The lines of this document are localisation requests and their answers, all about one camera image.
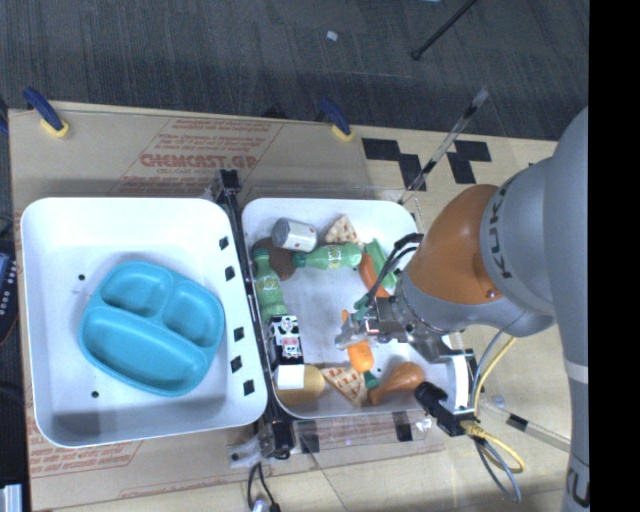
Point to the pizza slice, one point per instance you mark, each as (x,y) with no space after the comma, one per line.
(344,231)
(347,384)

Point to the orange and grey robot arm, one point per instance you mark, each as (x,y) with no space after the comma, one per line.
(530,260)

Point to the white plastic tray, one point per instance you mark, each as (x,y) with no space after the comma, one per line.
(145,225)
(320,305)

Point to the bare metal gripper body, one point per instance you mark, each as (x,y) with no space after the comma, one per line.
(392,320)

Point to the black and white carton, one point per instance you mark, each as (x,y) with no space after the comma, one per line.
(287,340)

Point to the orange carrot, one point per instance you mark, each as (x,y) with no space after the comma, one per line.
(361,356)

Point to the tan bread with white end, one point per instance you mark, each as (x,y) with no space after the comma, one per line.
(305,387)

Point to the brown chicken drumstick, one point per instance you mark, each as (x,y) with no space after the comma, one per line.
(400,380)

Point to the brown biscuit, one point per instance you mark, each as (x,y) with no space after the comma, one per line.
(282,262)

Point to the green bottle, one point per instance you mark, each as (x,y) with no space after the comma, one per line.
(270,290)
(330,256)

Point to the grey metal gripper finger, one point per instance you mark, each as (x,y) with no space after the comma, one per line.
(346,337)
(369,334)

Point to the orange sausage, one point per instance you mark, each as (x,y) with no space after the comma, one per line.
(369,272)

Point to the brown cardboard board, red print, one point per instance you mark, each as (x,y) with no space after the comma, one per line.
(320,150)

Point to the blue divided plate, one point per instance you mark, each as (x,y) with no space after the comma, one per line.
(150,327)

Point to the green packet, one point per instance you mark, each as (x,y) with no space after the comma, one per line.
(381,260)

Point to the grey and white can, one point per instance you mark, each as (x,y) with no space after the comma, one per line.
(295,235)

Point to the black cylinder on white bracket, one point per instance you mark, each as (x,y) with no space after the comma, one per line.
(452,395)

